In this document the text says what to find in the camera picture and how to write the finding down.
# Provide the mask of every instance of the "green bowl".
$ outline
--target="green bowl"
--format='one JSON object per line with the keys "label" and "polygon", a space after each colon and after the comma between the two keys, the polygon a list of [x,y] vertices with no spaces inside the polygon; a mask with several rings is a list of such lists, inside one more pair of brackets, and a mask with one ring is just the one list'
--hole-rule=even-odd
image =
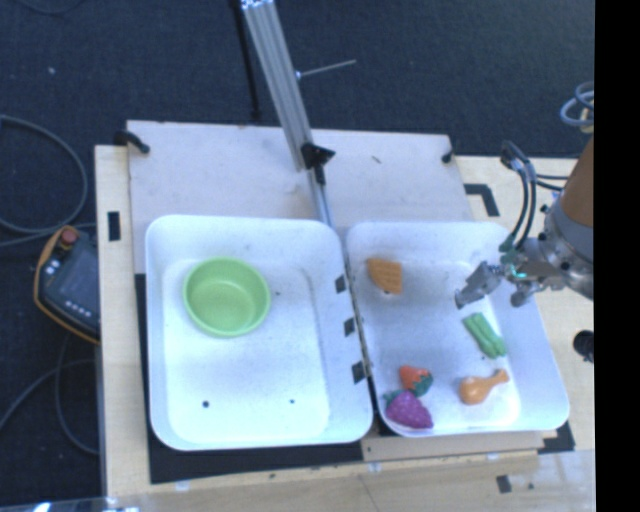
{"label": "green bowl", "polygon": [[262,275],[235,258],[212,258],[193,267],[183,300],[191,319],[208,334],[234,337],[258,327],[271,306]]}

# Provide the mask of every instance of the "tray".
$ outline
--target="tray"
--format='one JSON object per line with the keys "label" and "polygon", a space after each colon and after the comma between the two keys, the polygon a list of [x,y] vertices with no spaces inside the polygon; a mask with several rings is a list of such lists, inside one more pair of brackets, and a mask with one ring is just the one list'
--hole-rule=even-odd
{"label": "tray", "polygon": [[[200,331],[183,279],[214,256],[254,266],[271,290],[255,331]],[[151,425],[185,451],[347,443],[373,417],[362,351],[333,230],[312,220],[168,215],[145,238]]]}
{"label": "tray", "polygon": [[[396,433],[426,437],[477,432],[553,430],[569,415],[569,402],[535,300],[510,305],[515,288],[502,283],[482,300],[458,310],[454,292],[483,260],[498,263],[507,231],[489,222],[365,222],[346,235],[353,288],[382,417]],[[371,257],[402,264],[403,291],[387,294],[371,281]],[[462,319],[482,312],[507,345],[507,356],[484,356]],[[421,401],[434,427],[415,430],[384,414],[385,393],[401,388],[398,369],[428,369],[434,382]],[[479,405],[458,396],[466,376],[488,377],[505,368],[510,381]]]}

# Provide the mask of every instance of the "strawberry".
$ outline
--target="strawberry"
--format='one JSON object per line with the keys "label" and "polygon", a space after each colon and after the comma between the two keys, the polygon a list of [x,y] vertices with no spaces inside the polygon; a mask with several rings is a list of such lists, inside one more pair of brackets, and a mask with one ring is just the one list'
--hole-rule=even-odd
{"label": "strawberry", "polygon": [[409,390],[396,391],[384,395],[387,400],[387,418],[411,428],[431,428],[431,414],[422,402]]}
{"label": "strawberry", "polygon": [[400,380],[404,389],[412,391],[416,396],[422,396],[433,384],[433,375],[424,368],[404,365],[400,367]]}

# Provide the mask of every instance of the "handheld device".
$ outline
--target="handheld device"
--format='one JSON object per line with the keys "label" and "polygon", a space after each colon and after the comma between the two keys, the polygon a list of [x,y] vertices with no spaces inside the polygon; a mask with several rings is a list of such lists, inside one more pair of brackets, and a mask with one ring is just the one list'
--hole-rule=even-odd
{"label": "handheld device", "polygon": [[98,252],[91,237],[64,226],[48,240],[36,268],[34,301],[77,336],[100,342]]}

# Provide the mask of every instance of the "dark carpet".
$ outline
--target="dark carpet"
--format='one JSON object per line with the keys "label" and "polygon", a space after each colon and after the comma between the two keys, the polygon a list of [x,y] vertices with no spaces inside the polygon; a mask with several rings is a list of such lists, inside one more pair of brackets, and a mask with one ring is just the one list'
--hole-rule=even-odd
{"label": "dark carpet", "polygon": [[[128,119],[248,123],[252,102],[228,1],[0,0],[0,114],[54,132],[89,173],[76,223],[95,220],[93,148]],[[595,0],[280,0],[292,60],[313,128],[447,134],[464,155],[497,155],[511,139],[529,156],[577,156],[588,137],[559,110],[594,80]],[[44,14],[39,9],[60,10]],[[277,125],[257,66],[262,116]],[[0,128],[0,218],[41,228],[82,199],[74,161],[50,140]],[[0,227],[0,420],[54,369],[65,330],[34,305],[43,238]],[[66,361],[92,359],[70,340]],[[65,370],[69,427],[98,443],[95,368]],[[58,421],[53,379],[0,430],[0,507],[102,494],[100,459]]]}

